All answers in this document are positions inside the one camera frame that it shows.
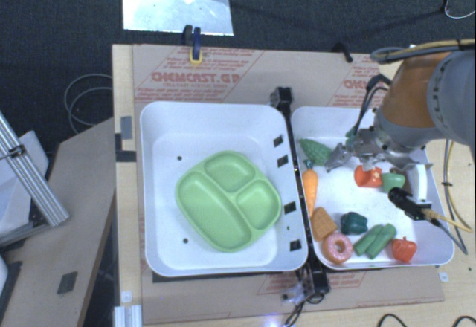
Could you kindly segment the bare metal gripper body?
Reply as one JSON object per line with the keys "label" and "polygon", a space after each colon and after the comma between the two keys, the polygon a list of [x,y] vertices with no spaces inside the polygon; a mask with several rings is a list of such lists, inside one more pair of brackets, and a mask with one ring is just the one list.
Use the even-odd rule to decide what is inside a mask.
{"label": "bare metal gripper body", "polygon": [[426,169],[433,166],[425,160],[415,160],[412,154],[415,149],[402,146],[395,142],[380,127],[359,129],[353,140],[352,153],[361,162],[362,155],[372,155],[375,166],[380,163],[389,163],[397,169],[413,169],[423,165]]}

